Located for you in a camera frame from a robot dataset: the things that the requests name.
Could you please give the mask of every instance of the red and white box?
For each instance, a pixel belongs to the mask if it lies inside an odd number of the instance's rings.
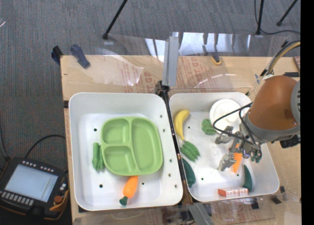
[[[218,194],[225,197],[244,196],[249,194],[249,190],[243,187],[219,188]]]

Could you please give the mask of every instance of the green plate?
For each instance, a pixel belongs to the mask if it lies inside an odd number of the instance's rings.
[[[157,127],[142,117],[106,121],[101,131],[106,167],[117,175],[148,175],[162,165],[162,146]]]

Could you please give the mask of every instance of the yellow banana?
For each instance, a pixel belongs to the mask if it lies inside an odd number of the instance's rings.
[[[189,110],[181,110],[179,113],[177,113],[175,117],[175,132],[177,135],[181,137],[181,139],[184,141],[184,136],[183,136],[183,123],[190,114]]]

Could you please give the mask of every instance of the orange carrot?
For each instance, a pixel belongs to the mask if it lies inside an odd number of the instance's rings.
[[[122,205],[127,205],[128,198],[132,198],[137,189],[138,175],[130,176],[123,188],[123,198],[120,199]]]
[[[233,170],[234,172],[236,173],[237,170],[239,169],[239,166],[241,164],[241,160],[242,160],[242,154],[241,153],[238,153],[238,152],[235,152],[234,153],[234,157],[235,157],[235,163],[234,163],[234,167],[233,167]]]

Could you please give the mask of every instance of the black pole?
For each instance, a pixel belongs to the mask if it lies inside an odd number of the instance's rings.
[[[257,27],[256,34],[260,34],[260,33],[261,33],[261,23],[262,23],[263,6],[264,6],[264,0],[261,0],[260,17],[259,17],[259,21],[258,21],[258,27]]]
[[[113,27],[114,23],[116,22],[120,12],[122,11],[124,5],[127,3],[128,0],[123,0],[119,10],[117,11],[116,15],[114,16],[113,20],[111,21],[107,31],[103,34],[103,39],[107,39],[108,38],[108,33],[110,32],[111,28]]]
[[[283,20],[285,19],[285,17],[288,15],[288,13],[290,12],[290,10],[293,8],[293,6],[295,5],[295,3],[297,3],[298,0],[294,0],[292,2],[292,4],[290,5],[290,7],[288,8],[288,10],[286,11],[286,13],[283,15],[283,17],[277,22],[278,26],[281,26],[281,23],[283,22]]]

